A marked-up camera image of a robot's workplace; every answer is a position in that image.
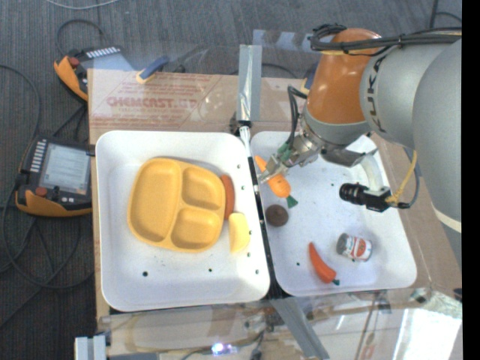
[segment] toy can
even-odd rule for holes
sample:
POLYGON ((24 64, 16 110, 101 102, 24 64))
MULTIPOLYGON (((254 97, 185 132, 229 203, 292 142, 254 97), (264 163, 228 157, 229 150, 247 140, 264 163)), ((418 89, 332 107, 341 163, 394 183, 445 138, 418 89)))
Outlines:
POLYGON ((372 242, 342 233, 337 241, 337 253, 353 260, 367 261, 372 254, 372 242))

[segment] emergency stop button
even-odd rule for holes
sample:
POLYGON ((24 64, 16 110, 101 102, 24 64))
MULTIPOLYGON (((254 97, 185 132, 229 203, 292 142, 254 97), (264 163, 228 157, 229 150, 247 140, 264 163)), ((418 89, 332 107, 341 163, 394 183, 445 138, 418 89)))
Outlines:
POLYGON ((39 197, 45 197, 48 194, 48 190, 45 187, 36 187, 35 194, 39 197))

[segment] can lid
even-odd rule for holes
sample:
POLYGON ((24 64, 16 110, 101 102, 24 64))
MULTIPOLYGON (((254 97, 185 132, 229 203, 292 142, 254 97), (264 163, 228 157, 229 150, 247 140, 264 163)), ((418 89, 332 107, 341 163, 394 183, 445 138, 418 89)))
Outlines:
POLYGON ((342 233, 337 240, 337 254, 341 255, 347 248, 348 235, 342 233))

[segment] toy carrot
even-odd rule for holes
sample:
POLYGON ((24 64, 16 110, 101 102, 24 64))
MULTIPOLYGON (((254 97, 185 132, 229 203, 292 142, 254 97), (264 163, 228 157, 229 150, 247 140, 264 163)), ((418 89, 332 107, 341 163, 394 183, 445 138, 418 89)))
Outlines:
MULTIPOLYGON (((267 163, 259 155, 255 156, 255 161, 261 172, 266 170, 267 163)), ((268 180, 268 185, 270 186, 271 191, 276 196, 286 198, 288 208, 292 208, 299 203, 290 196, 290 191, 292 190, 292 188, 290 187, 290 183, 287 181, 286 178, 284 178, 281 173, 278 173, 277 175, 270 178, 268 180)))
POLYGON ((315 269, 315 272, 321 281, 326 284, 340 284, 340 281, 335 279, 337 272, 326 265, 326 263, 318 254, 317 249, 315 249, 315 245, 312 241, 308 244, 308 253, 310 254, 310 261, 313 265, 313 268, 315 269))

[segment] yellow divided plate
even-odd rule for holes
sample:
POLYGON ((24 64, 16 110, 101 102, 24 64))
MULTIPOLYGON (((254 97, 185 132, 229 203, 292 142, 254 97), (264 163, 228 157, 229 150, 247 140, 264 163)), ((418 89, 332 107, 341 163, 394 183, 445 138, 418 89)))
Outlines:
POLYGON ((154 158, 136 174, 127 222, 140 240, 174 251, 200 252, 218 240, 225 188, 212 171, 169 158, 154 158))

